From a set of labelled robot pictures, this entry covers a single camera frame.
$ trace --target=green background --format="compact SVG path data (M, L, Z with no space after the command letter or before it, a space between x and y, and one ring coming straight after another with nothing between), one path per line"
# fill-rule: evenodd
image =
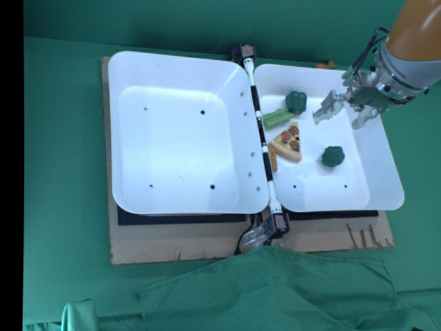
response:
M99 316L138 314L136 289L209 261L110 266L100 58L121 50L345 68L404 0L23 0L23 324L92 298ZM441 86L382 115L404 187L382 259L398 291L441 288Z

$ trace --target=white plastic tray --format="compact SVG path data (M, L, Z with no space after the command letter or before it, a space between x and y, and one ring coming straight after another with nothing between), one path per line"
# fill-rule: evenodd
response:
M245 71L120 52L109 61L112 190L137 214L256 213L269 201Z
M342 72L265 64L254 73L262 114L285 107L291 91L307 94L307 109L291 121L265 129L270 142L290 123L298 122L302 160L292 163L278 157L274 183L279 201L297 212L326 210L395 210L404 192L384 133L381 118L353 130L356 118L349 104L329 120L315 125L312 113L331 89L345 92ZM341 146L345 160L329 168L321 163L327 146Z

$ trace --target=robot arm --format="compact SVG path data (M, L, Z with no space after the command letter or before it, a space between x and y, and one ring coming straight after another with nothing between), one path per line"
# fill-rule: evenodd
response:
M375 65L361 66L371 49ZM313 114L316 124L342 109L344 102L359 112L352 123L363 127L369 119L411 101L441 79L441 0L406 0L392 29L376 28L368 45L342 78L346 94L331 91Z

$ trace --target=pizza slice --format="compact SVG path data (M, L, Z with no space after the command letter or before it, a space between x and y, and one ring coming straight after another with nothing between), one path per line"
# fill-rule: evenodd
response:
M290 161L299 162L302 159L297 123L291 124L269 144L274 147L277 154Z

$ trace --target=green cloth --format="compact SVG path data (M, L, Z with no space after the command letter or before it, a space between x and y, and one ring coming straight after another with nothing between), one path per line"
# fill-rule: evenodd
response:
M379 261L271 246L138 290L141 314L97 317L68 303L60 323L23 331L441 330L441 290L397 293Z

